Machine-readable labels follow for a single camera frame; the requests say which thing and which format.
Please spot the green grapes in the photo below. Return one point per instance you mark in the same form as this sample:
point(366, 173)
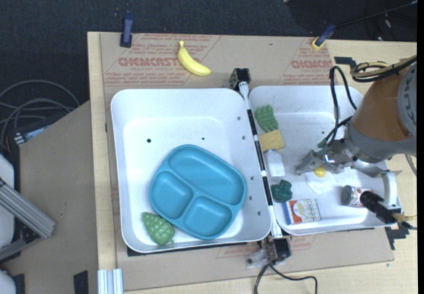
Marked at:
point(159, 228)
point(266, 118)

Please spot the white and yellow fried egg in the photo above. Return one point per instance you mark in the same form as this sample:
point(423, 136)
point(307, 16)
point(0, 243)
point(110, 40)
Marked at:
point(319, 181)

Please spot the small can with grey lid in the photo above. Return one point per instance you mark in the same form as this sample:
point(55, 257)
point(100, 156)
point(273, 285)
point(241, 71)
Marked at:
point(352, 196)

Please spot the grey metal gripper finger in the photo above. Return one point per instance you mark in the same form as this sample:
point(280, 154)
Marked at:
point(338, 168)
point(308, 162)

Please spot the white plastic tray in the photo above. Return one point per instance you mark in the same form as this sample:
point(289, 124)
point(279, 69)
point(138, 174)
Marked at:
point(198, 114)
point(304, 110)

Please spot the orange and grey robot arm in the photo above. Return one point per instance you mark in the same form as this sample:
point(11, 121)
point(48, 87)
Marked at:
point(381, 110)

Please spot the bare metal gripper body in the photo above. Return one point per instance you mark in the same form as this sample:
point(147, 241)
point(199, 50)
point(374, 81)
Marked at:
point(341, 152)

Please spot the blue divided plate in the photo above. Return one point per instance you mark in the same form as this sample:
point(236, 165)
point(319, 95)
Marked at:
point(198, 183)

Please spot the thin black and white rod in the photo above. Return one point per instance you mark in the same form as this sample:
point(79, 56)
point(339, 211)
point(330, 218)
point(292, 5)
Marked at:
point(253, 127)

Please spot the black cylinder on white bracket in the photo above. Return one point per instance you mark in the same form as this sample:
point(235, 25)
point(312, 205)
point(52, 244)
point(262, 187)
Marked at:
point(376, 205)

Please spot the yellow banana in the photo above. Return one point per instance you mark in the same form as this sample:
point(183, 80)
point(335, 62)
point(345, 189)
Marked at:
point(192, 64)

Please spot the white orange and blue carton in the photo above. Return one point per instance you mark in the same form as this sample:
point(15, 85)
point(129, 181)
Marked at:
point(303, 211)

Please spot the dark green broccoli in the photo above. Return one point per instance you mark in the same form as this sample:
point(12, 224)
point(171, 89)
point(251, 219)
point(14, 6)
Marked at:
point(281, 190)

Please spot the yellow square block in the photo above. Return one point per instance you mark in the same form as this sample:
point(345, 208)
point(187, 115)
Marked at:
point(271, 141)

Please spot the brown cardboard board red print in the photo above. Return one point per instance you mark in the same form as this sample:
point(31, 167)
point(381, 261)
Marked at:
point(198, 269)

